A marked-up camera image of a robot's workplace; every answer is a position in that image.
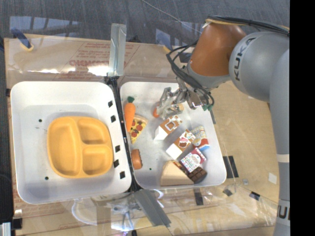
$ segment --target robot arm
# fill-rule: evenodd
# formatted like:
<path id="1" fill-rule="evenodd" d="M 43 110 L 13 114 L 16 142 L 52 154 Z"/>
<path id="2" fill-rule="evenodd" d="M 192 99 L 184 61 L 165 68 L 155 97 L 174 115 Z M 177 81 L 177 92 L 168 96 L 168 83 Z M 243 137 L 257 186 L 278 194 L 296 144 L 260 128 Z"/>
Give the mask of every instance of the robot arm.
<path id="1" fill-rule="evenodd" d="M 252 25 L 267 31 L 246 35 L 239 25 Z M 210 17 L 206 20 L 186 67 L 179 69 L 167 55 L 177 76 L 179 89 L 164 91 L 157 113 L 162 118 L 180 113 L 176 106 L 187 102 L 191 109 L 210 110 L 211 90 L 232 80 L 243 93 L 270 103 L 280 193 L 274 236 L 290 235 L 289 177 L 289 29 L 264 22 Z"/>

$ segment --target white tray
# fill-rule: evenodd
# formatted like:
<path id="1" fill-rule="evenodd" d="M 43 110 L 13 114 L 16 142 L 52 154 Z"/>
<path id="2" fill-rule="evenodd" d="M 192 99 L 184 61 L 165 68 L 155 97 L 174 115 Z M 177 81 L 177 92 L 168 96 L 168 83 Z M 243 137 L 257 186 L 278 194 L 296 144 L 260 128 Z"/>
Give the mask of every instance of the white tray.
<path id="1" fill-rule="evenodd" d="M 100 82 L 20 82 L 11 90 L 11 109 L 17 190 L 25 202 L 49 203 L 129 189 L 131 173 L 109 86 Z M 69 115 L 97 118 L 107 125 L 117 167 L 98 177 L 77 179 L 53 171 L 47 153 L 47 129 L 55 118 Z"/>
<path id="2" fill-rule="evenodd" d="M 194 127 L 203 125 L 208 137 L 210 148 L 203 151 L 207 161 L 202 167 L 208 172 L 207 177 L 194 186 L 215 186 L 222 184 L 226 179 L 226 169 L 221 154 L 220 145 L 214 129 L 213 121 L 209 111 L 203 111 L 202 108 L 191 110 L 187 103 L 185 109 L 179 115 L 183 123 L 164 141 L 153 140 L 155 129 L 162 122 L 161 118 L 152 116 L 155 104 L 163 93 L 164 88 L 171 87 L 172 91 L 178 88 L 176 83 L 154 83 L 154 82 L 127 82 L 121 86 L 120 94 L 122 105 L 126 104 L 128 96 L 135 98 L 133 102 L 136 106 L 136 113 L 149 120 L 147 126 L 142 131 L 138 140 L 131 144 L 128 136 L 130 151 L 134 148 L 140 150 L 143 167 L 140 170 L 134 170 L 135 178 L 138 184 L 144 189 L 171 189 L 171 188 L 189 188 L 193 185 L 160 186 L 159 180 L 163 165 L 172 158 L 165 152 L 166 149 L 179 137 L 185 129 L 191 130 Z"/>

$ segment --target cable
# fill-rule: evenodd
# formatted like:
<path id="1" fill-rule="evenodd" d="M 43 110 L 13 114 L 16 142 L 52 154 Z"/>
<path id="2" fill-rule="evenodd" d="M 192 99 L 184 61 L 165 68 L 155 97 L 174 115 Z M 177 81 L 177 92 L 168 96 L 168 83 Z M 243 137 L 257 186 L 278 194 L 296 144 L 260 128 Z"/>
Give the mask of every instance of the cable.
<path id="1" fill-rule="evenodd" d="M 195 42 L 193 42 L 193 43 L 190 44 L 190 45 L 186 45 L 186 46 L 182 47 L 183 49 L 173 58 L 173 61 L 174 61 L 180 54 L 182 54 L 184 51 L 186 51 L 189 47 L 195 46 L 195 45 L 197 44 L 197 42 L 198 42 L 198 40 L 195 41 Z"/>
<path id="2" fill-rule="evenodd" d="M 181 23 L 183 26 L 185 26 L 185 27 L 187 27 L 187 28 L 189 28 L 189 29 L 191 29 L 191 30 L 197 31 L 198 33 L 201 33 L 200 31 L 198 31 L 198 30 L 196 30 L 196 29 L 190 27 L 189 25 L 186 25 L 185 23 L 181 22 L 178 18 L 172 16 L 171 14 L 169 14 L 169 13 L 167 13 L 167 12 L 165 12 L 165 11 L 162 11 L 161 9 L 155 7 L 154 5 L 148 3 L 147 1 L 145 1 L 145 0 L 141 0 L 141 1 L 144 2 L 145 4 L 147 4 L 148 6 L 152 7 L 153 9 L 155 9 L 155 10 L 157 10 L 157 11 L 159 11 L 159 12 L 161 12 L 161 13 L 163 13 L 163 14 L 165 14 L 165 15 L 167 15 L 167 16 L 173 18 L 173 19 L 175 19 L 177 22 Z"/>
<path id="3" fill-rule="evenodd" d="M 184 48 L 187 49 L 189 48 L 190 46 L 192 46 L 193 44 L 189 45 L 189 46 L 186 46 Z M 211 106 L 214 105 L 214 98 L 211 96 L 211 93 L 208 92 L 197 80 L 195 80 L 193 77 L 189 76 L 187 73 L 183 72 L 174 62 L 174 60 L 176 59 L 176 57 L 174 59 L 171 58 L 170 54 L 172 53 L 173 51 L 169 52 L 168 54 L 166 54 L 166 57 L 168 59 L 168 61 L 170 62 L 171 64 L 171 68 L 172 68 L 172 71 L 175 73 L 175 75 L 181 79 L 182 81 L 186 82 L 188 85 L 190 85 L 191 87 L 193 87 L 194 89 L 196 90 L 199 90 L 203 96 L 205 97 L 205 99 L 207 100 L 207 105 L 209 105 L 209 101 L 208 101 L 208 98 L 210 98 L 212 100 L 212 103 L 211 103 Z"/>
<path id="4" fill-rule="evenodd" d="M 217 24 L 224 24 L 224 25 L 248 25 L 256 28 L 262 28 L 265 30 L 285 34 L 288 37 L 290 36 L 290 28 L 285 26 L 280 26 L 268 22 L 263 21 L 255 21 L 255 20 L 247 20 L 247 19 L 240 19 L 240 18 L 232 18 L 232 17 L 222 17 L 222 16 L 208 16 L 205 20 L 206 23 L 212 22 Z"/>

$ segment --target yellow divided plate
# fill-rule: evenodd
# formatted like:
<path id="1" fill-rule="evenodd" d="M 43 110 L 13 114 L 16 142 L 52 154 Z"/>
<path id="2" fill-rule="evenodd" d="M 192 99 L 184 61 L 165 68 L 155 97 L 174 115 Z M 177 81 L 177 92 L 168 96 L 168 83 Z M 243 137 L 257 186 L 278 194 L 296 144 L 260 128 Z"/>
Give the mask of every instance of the yellow divided plate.
<path id="1" fill-rule="evenodd" d="M 47 148 L 53 170 L 62 177 L 95 177 L 109 171 L 113 148 L 107 126 L 90 117 L 67 116 L 48 127 Z"/>

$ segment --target toy carrot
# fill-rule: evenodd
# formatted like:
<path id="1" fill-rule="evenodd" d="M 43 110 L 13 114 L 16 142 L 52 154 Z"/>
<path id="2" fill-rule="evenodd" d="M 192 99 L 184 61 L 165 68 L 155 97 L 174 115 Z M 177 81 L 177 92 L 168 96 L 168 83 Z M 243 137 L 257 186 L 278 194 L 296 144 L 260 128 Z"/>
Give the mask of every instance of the toy carrot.
<path id="1" fill-rule="evenodd" d="M 128 103 L 125 105 L 124 113 L 125 113 L 126 129 L 127 129 L 127 132 L 129 132 L 131 130 L 133 118 L 136 113 L 136 106 L 133 104 L 133 101 L 134 101 L 133 97 L 129 96 L 127 100 L 128 100 Z"/>
<path id="2" fill-rule="evenodd" d="M 158 118 L 159 117 L 159 114 L 157 113 L 157 111 L 158 111 L 158 106 L 159 106 L 159 104 L 157 104 L 157 106 L 154 108 L 154 110 L 153 110 L 153 116 L 155 117 L 155 118 Z"/>

